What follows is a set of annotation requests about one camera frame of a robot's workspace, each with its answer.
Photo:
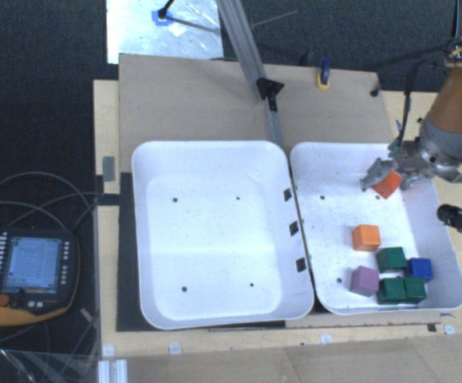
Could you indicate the black cylinder on white bracket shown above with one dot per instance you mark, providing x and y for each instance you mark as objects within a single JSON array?
[{"x": 460, "y": 218}]

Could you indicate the orange cube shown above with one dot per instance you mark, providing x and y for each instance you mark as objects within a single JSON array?
[{"x": 366, "y": 238}]

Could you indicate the white plastic tray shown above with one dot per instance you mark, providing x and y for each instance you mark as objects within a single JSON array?
[
  {"x": 214, "y": 234},
  {"x": 334, "y": 230}
]

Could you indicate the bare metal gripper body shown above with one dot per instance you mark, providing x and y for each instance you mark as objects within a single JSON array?
[{"x": 422, "y": 165}]

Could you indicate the purple cube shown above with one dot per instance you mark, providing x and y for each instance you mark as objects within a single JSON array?
[{"x": 364, "y": 281}]

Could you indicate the green cube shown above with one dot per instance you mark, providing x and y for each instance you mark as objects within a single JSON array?
[
  {"x": 392, "y": 291},
  {"x": 391, "y": 258},
  {"x": 415, "y": 289}
]

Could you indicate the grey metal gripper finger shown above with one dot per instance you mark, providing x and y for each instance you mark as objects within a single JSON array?
[
  {"x": 375, "y": 174},
  {"x": 409, "y": 181}
]

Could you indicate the red cube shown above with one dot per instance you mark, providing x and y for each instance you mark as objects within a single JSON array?
[{"x": 388, "y": 185}]

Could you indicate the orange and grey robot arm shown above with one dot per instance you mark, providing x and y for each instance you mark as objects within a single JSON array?
[{"x": 456, "y": 98}]

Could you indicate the blue cube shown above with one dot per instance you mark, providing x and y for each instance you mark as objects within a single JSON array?
[{"x": 420, "y": 269}]

